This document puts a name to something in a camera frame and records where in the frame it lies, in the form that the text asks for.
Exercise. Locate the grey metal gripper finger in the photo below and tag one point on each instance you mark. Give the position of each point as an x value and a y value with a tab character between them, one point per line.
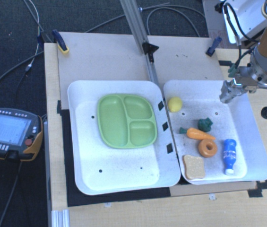
225	92
234	92

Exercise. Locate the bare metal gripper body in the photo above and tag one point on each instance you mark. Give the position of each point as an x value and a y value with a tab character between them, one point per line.
246	80

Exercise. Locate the white plastic tray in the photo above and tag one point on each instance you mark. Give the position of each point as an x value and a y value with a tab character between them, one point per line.
239	124
123	167

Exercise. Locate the green broccoli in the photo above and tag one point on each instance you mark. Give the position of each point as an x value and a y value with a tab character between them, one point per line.
204	124

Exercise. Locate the orange carrot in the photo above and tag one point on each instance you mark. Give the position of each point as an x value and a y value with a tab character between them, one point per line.
195	133

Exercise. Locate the yellow lemon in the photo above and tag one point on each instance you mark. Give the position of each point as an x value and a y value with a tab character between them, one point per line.
175	104

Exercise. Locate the blue bottle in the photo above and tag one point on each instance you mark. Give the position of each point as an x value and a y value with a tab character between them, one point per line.
229	154

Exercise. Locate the brown doughnut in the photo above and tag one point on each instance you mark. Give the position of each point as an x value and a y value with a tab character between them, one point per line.
203	151

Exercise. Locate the tan bread slice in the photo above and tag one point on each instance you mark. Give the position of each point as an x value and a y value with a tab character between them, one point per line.
194	167

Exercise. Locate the green divided plate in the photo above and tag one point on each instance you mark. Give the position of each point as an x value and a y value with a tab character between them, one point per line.
112	119

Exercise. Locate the pale flat board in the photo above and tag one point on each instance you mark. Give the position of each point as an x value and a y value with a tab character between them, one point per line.
105	60

